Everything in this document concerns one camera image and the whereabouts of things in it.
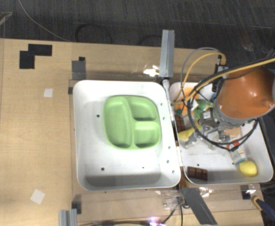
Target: wooden table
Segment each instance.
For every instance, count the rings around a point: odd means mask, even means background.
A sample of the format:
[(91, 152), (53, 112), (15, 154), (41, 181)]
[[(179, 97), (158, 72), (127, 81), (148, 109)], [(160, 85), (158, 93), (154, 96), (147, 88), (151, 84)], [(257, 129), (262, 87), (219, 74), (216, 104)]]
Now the wooden table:
[[(36, 56), (35, 69), (19, 69), (20, 51), (27, 51), (29, 43), (52, 45), (52, 56)], [(189, 52), (175, 49), (175, 76)], [(159, 65), (160, 48), (0, 39), (0, 226), (56, 226), (59, 210), (71, 208), (68, 87), (72, 61), (80, 56), (87, 61), (87, 78), (139, 80), (145, 78), (145, 66)], [(215, 61), (204, 59), (194, 68), (192, 78), (212, 74)], [(53, 89), (53, 96), (44, 97), (45, 89)], [(41, 204), (30, 200), (35, 189), (45, 193)], [(238, 186), (217, 186), (214, 190), (205, 200), (219, 225), (263, 225), (260, 212), (250, 200), (242, 200)], [(135, 198), (145, 195), (141, 191), (130, 193)], [(152, 197), (153, 192), (146, 193)], [(100, 194), (90, 193), (87, 200), (96, 201)], [(105, 195), (107, 207), (114, 205), (117, 194), (120, 192)], [(125, 219), (133, 212), (142, 215), (147, 211), (168, 215), (161, 202), (149, 200), (148, 204), (136, 204), (138, 207), (124, 206), (118, 212), (98, 211), (98, 215), (102, 219), (111, 214)], [(184, 214), (185, 226), (199, 225), (191, 210)], [(93, 220), (86, 217), (78, 219)], [(180, 225), (178, 211), (168, 223)]]

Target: white label sticker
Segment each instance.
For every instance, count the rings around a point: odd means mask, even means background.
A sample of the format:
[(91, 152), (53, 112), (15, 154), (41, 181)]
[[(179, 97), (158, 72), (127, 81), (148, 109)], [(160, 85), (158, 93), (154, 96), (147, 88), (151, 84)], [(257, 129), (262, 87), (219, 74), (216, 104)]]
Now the white label sticker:
[(205, 111), (205, 112), (203, 113), (203, 118), (204, 118), (205, 120), (211, 118), (211, 113), (210, 113), (210, 111)]
[(233, 163), (235, 165), (241, 163), (244, 160), (246, 160), (245, 153), (244, 153), (244, 151), (242, 150), (241, 147), (239, 147), (237, 150), (235, 150), (233, 152), (231, 151), (230, 155), (231, 155)]
[(37, 204), (41, 204), (43, 201), (43, 198), (45, 196), (45, 193), (39, 191), (38, 189), (34, 190), (34, 193), (32, 194), (30, 200), (37, 203)]
[(45, 89), (43, 97), (53, 97), (54, 89)]

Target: wire bundle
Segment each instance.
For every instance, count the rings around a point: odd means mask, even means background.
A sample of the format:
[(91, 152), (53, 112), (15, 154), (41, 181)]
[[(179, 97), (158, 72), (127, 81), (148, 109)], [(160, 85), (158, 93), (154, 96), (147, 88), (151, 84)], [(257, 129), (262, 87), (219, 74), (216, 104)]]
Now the wire bundle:
[[(196, 59), (192, 64), (191, 66), (189, 67), (187, 73), (186, 73), (186, 76), (185, 76), (185, 79), (182, 81), (182, 77), (183, 77), (183, 70), (184, 70), (184, 67), (186, 65), (186, 62), (188, 61), (189, 57), (197, 52), (197, 51), (200, 51), (200, 50), (203, 50), (203, 49), (209, 49), (209, 50), (214, 50), (216, 52), (213, 52), (213, 53), (208, 53), (204, 56), (201, 56), (199, 57), (198, 59)], [(183, 87), (184, 87), (184, 84), (192, 70), (192, 68), (194, 67), (195, 64), (197, 64), (200, 60), (202, 60), (203, 58), (207, 57), (207, 56), (212, 56), (212, 55), (219, 55), (219, 56), (224, 56), (222, 53), (219, 52), (219, 50), (215, 49), (215, 48), (199, 48), (199, 49), (196, 49), (194, 50), (191, 54), (188, 55), (188, 57), (186, 58), (183, 66), (182, 66), (182, 71), (181, 71), (181, 86), (180, 86), (180, 90), (173, 102), (173, 105), (174, 104), (181, 104), (183, 103), (184, 106), (187, 107), (187, 112), (188, 112), (188, 117), (189, 117), (189, 120), (191, 122), (191, 125), (193, 126), (195, 132), (198, 133), (198, 135), (200, 137), (202, 137), (204, 140), (208, 141), (210, 144), (212, 145), (215, 145), (219, 148), (222, 148), (222, 149), (225, 149), (225, 150), (228, 150), (228, 151), (234, 151), (236, 149), (238, 149), (239, 146), (241, 146), (243, 143), (246, 142), (246, 140), (252, 135), (252, 133), (254, 132), (254, 130), (256, 129), (257, 125), (258, 125), (258, 121), (257, 119), (255, 119), (254, 121), (254, 124), (253, 124), (253, 128), (249, 131), (249, 133), (247, 133), (246, 135), (244, 135), (243, 137), (241, 137), (240, 139), (238, 140), (233, 140), (231, 142), (227, 142), (227, 143), (217, 143), (215, 141), (212, 141), (210, 139), (208, 139), (204, 134), (202, 134), (199, 129), (197, 128), (195, 122), (194, 122), (194, 119), (192, 117), (192, 107), (193, 107), (193, 102), (195, 100), (195, 97), (197, 94), (201, 94), (200, 93), (200, 90), (202, 88), (204, 88), (205, 86), (209, 85), (209, 84), (212, 84), (214, 81), (216, 81), (217, 79), (221, 79), (221, 80), (234, 80), (234, 79), (237, 79), (237, 78), (240, 78), (242, 76), (245, 76), (255, 70), (257, 70), (258, 68), (264, 66), (264, 65), (267, 65), (267, 64), (270, 64), (270, 63), (273, 63), (275, 62), (275, 57), (270, 57), (270, 58), (264, 58), (264, 59), (261, 59), (261, 60), (258, 60), (258, 61), (255, 61), (255, 62), (252, 62), (252, 63), (249, 63), (249, 64), (246, 64), (246, 65), (241, 65), (241, 66), (238, 66), (238, 67), (235, 67), (235, 68), (231, 68), (231, 69), (227, 69), (227, 70), (223, 70), (221, 72), (218, 72), (216, 74), (213, 74), (205, 79), (203, 79), (202, 81), (200, 81), (192, 90), (192, 92), (189, 94), (189, 96), (187, 98), (185, 98), (185, 95), (184, 95), (184, 92), (183, 92)], [(244, 71), (244, 70), (249, 70), (248, 72), (240, 75), (240, 76), (237, 76), (237, 77), (233, 77), (233, 78), (226, 78), (226, 79), (223, 79), (223, 76), (226, 76), (226, 75), (229, 75), (229, 74), (232, 74), (234, 72), (238, 72), (238, 71)], [(182, 101), (176, 101), (180, 95), (180, 93), (183, 93), (183, 96), (184, 96), (184, 99)], [(234, 148), (232, 149), (228, 149), (227, 147), (225, 147), (225, 145), (228, 145), (228, 144), (233, 144), (233, 143), (236, 143), (236, 142), (239, 142), (239, 145), (238, 146), (235, 146)]]

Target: white cable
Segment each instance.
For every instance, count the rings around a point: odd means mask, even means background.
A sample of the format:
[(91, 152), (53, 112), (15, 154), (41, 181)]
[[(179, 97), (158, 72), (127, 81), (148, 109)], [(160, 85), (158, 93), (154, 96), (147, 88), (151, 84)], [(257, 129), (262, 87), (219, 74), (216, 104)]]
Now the white cable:
[(60, 37), (60, 36), (54, 34), (54, 33), (51, 32), (50, 30), (48, 30), (47, 28), (43, 27), (41, 24), (37, 23), (37, 22), (28, 14), (28, 12), (27, 12), (26, 9), (24, 8), (22, 2), (21, 2), (20, 0), (18, 0), (18, 2), (19, 2), (19, 4), (20, 4), (21, 8), (24, 10), (25, 14), (28, 16), (28, 18), (31, 19), (35, 24), (37, 24), (40, 28), (43, 28), (45, 31), (49, 32), (50, 34), (54, 35), (55, 37), (57, 37), (57, 38), (59, 38), (59, 39), (61, 39), (61, 40), (64, 40), (64, 41), (67, 41), (67, 42), (72, 42), (72, 41), (70, 41), (70, 40), (66, 40), (66, 39), (64, 39), (64, 38), (62, 38), (62, 37)]

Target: black cable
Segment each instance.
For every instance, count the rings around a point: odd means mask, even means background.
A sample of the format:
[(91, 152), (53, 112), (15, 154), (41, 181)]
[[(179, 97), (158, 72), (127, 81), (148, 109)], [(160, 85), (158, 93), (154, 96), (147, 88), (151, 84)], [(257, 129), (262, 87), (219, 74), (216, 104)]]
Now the black cable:
[(207, 81), (209, 81), (210, 79), (216, 77), (217, 75), (221, 75), (221, 76), (222, 76), (222, 75), (223, 75), (224, 73), (226, 73), (226, 72), (230, 72), (230, 71), (233, 71), (233, 70), (236, 70), (236, 69), (244, 68), (244, 67), (246, 67), (246, 66), (249, 66), (249, 65), (252, 65), (252, 64), (255, 64), (255, 63), (260, 63), (260, 62), (266, 61), (266, 60), (271, 59), (271, 58), (275, 58), (275, 56), (273, 56), (273, 57), (268, 57), (268, 58), (263, 58), (263, 59), (259, 59), (259, 60), (253, 61), (253, 62), (248, 63), (248, 64), (245, 64), (245, 65), (240, 65), (240, 66), (237, 66), (237, 67), (234, 67), (234, 68), (230, 68), (230, 69), (227, 69), (227, 70), (222, 70), (222, 71), (220, 71), (220, 72), (218, 72), (218, 73), (216, 73), (216, 74), (212, 74), (212, 75), (208, 76), (207, 78), (201, 80), (201, 81), (194, 87), (194, 89), (191, 91), (191, 93), (193, 93), (194, 91), (197, 91), (197, 89), (198, 89), (201, 85), (205, 84)]
[(173, 216), (175, 210), (176, 210), (176, 208), (175, 208), (174, 210), (172, 210), (172, 212), (170, 213), (170, 215), (167, 216), (167, 217), (165, 218), (165, 220), (162, 221), (162, 224), (166, 223), (166, 222), (169, 220), (169, 218)]
[(146, 39), (150, 39), (150, 38), (162, 38), (161, 35), (158, 35), (158, 34), (148, 34), (148, 35), (145, 35), (144, 37), (142, 37), (138, 42), (137, 42), (137, 45), (141, 45), (142, 42), (144, 42)]
[(206, 102), (210, 102), (200, 91), (198, 92), (198, 94), (200, 94)]
[(78, 39), (78, 34), (79, 34), (79, 32), (81, 31), (81, 29), (84, 28), (84, 27), (87, 27), (87, 26), (95, 26), (95, 27), (98, 27), (98, 28), (102, 29), (102, 30), (104, 31), (104, 33), (107, 35), (107, 37), (108, 37), (108, 39), (109, 39), (109, 43), (110, 43), (110, 44), (113, 43), (113, 39), (112, 39), (110, 33), (108, 32), (108, 30), (105, 29), (103, 26), (97, 25), (97, 24), (81, 24), (81, 25), (79, 25), (79, 26), (76, 28), (76, 30), (75, 30), (75, 36), (74, 36), (75, 42), (78, 42), (78, 40), (79, 40), (79, 39)]
[(218, 85), (217, 85), (217, 91), (216, 91), (216, 95), (214, 100), (217, 99), (217, 97), (219, 96), (220, 92), (221, 92), (221, 88), (223, 86), (224, 80), (219, 80)]
[(181, 215), (181, 226), (183, 226), (183, 224), (184, 224), (184, 214), (183, 214), (183, 209), (182, 209), (182, 207), (180, 206), (180, 215)]
[[(254, 122), (254, 124), (253, 124), (253, 128), (252, 128), (246, 135), (242, 136), (241, 138), (239, 138), (239, 139), (237, 139), (237, 140), (234, 140), (234, 141), (231, 141), (231, 142), (227, 142), (227, 143), (217, 143), (217, 142), (214, 142), (214, 141), (208, 139), (204, 134), (202, 134), (202, 133), (199, 131), (199, 129), (196, 127), (196, 125), (195, 125), (195, 123), (194, 123), (194, 120), (193, 120), (193, 118), (192, 118), (192, 113), (191, 113), (192, 104), (193, 104), (193, 102), (194, 102), (194, 100), (195, 100), (195, 97), (196, 97), (196, 95), (197, 95), (198, 92), (199, 92), (199, 91), (196, 90), (196, 93), (195, 93), (194, 96), (192, 97), (192, 100), (189, 100), (189, 101), (187, 102), (188, 117), (189, 117), (189, 120), (190, 120), (190, 122), (191, 122), (192, 127), (195, 129), (195, 132), (197, 132), (197, 133), (199, 134), (199, 136), (200, 136), (201, 138), (203, 138), (204, 140), (208, 141), (208, 142), (211, 143), (212, 145), (215, 145), (215, 146), (217, 146), (217, 147), (219, 147), (219, 148), (221, 148), (221, 149), (225, 149), (225, 150), (227, 150), (227, 151), (229, 151), (229, 152), (230, 152), (230, 151), (235, 151), (235, 150), (237, 150), (242, 144), (244, 144), (244, 143), (248, 140), (248, 138), (251, 137), (251, 135), (253, 134), (253, 132), (254, 132), (255, 129), (257, 128), (258, 120), (255, 119), (255, 122)], [(228, 149), (228, 148), (226, 148), (226, 147), (223, 146), (223, 145), (233, 144), (233, 143), (236, 143), (236, 142), (239, 142), (239, 145), (233, 147), (232, 149)]]
[(239, 75), (239, 76), (231, 77), (231, 78), (226, 78), (226, 79), (222, 79), (222, 80), (223, 80), (223, 81), (229, 81), (229, 80), (239, 79), (239, 78), (241, 78), (241, 77), (243, 77), (243, 76), (245, 76), (245, 75), (247, 75), (247, 74), (249, 74), (249, 73), (252, 73), (252, 72), (254, 72), (254, 71), (260, 69), (262, 66), (259, 66), (259, 67), (257, 67), (257, 68), (251, 69), (250, 71), (245, 72), (245, 73), (243, 73), (243, 74), (241, 74), (241, 75)]

